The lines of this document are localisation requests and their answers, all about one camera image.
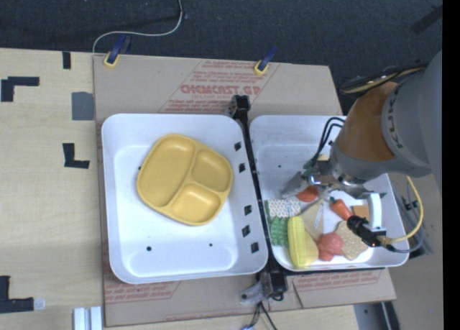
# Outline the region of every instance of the cardboard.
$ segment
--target cardboard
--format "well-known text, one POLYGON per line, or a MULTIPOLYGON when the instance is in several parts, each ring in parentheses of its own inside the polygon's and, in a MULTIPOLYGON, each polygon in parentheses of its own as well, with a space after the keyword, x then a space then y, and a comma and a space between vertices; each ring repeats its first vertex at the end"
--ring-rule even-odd
MULTIPOLYGON (((190 318, 250 314, 239 300, 255 275, 130 285, 111 272, 105 220, 101 126, 118 113, 225 114, 235 94, 246 94, 249 119, 263 114, 341 114, 330 71, 325 66, 271 63, 264 76, 254 63, 231 60, 123 55, 114 69, 93 56, 98 177, 103 240, 105 325, 147 324, 190 318)), ((316 273, 287 277, 283 301, 270 311, 340 306, 395 299, 388 270, 316 273)))

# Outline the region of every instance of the black fabric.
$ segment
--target black fabric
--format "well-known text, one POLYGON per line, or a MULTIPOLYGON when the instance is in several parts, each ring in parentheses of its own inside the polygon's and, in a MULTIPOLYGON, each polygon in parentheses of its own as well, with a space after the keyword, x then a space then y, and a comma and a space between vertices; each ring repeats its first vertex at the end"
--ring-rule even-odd
MULTIPOLYGON (((442 4, 183 0, 179 30, 168 37, 133 37, 131 54, 259 60, 276 45, 273 60, 328 65, 339 86, 391 65, 429 61, 442 48, 442 4)), ((164 32, 177 18, 177 0, 1 0, 0 46, 90 52, 108 31, 164 32)), ((105 37, 97 50, 108 52, 115 41, 105 37)), ((345 112, 351 103, 341 98, 345 112)))

